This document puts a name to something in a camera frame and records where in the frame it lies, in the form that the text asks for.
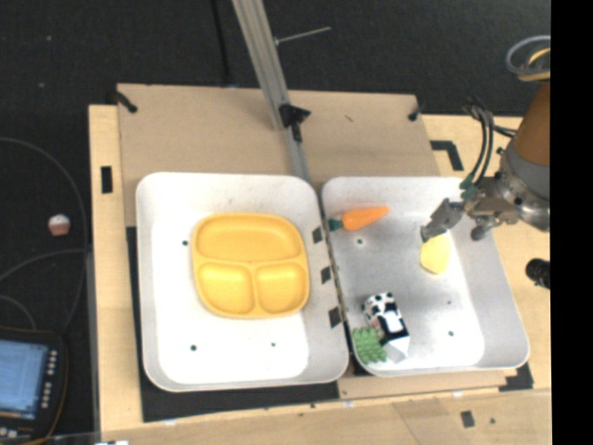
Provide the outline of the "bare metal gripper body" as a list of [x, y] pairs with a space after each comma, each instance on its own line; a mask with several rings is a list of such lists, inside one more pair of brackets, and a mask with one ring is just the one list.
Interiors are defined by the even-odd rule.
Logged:
[[540, 232], [550, 228], [549, 201], [512, 176], [485, 177], [478, 184], [461, 184], [465, 214], [474, 220], [494, 216], [502, 224], [523, 222]]

